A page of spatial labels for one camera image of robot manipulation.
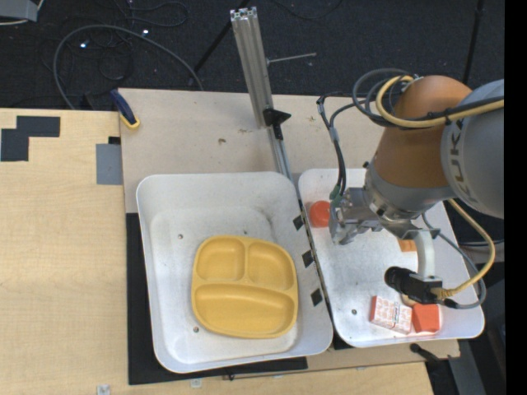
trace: small box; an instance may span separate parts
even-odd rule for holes
[[[412,308],[375,295],[371,299],[370,322],[408,335],[412,331]]]

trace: orange object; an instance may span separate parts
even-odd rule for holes
[[[420,304],[413,306],[412,324],[415,332],[437,332],[441,328],[439,306],[437,304]]]
[[[315,228],[327,227],[329,224],[329,202],[318,201],[310,208],[310,223]]]
[[[413,240],[401,240],[397,239],[401,252],[417,252],[417,246]]]

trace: divided food tray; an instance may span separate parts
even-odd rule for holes
[[[245,338],[274,338],[296,321],[298,285],[289,253],[269,241],[218,235],[194,260],[192,307],[208,330]]]

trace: metal bracket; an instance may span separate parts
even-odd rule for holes
[[[109,385],[97,385],[97,395],[110,395]]]
[[[283,141],[282,128],[280,124],[291,117],[288,113],[283,113],[277,109],[265,109],[263,111],[263,119],[266,126],[272,126],[275,138]]]
[[[202,380],[201,378],[195,378],[190,380],[190,387],[192,389],[198,389],[202,387]]]

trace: gray tape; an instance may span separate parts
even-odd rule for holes
[[[123,184],[121,146],[96,144],[97,184]]]

